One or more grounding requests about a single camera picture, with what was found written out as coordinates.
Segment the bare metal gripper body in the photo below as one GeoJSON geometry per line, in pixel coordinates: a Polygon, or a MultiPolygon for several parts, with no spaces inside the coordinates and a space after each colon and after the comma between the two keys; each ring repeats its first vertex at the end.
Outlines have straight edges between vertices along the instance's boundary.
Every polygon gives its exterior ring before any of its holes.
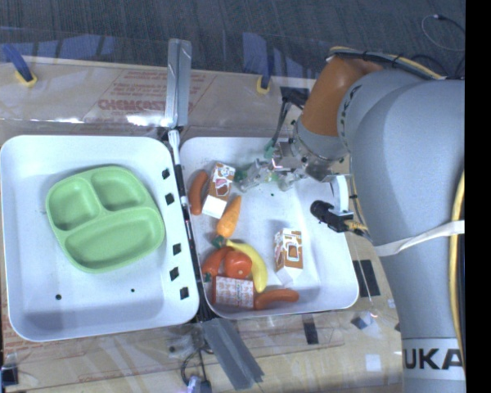
{"type": "Polygon", "coordinates": [[[274,171],[298,169],[305,178],[317,182],[330,182],[336,175],[334,162],[320,156],[305,146],[299,138],[277,141],[274,149],[274,171]]]}

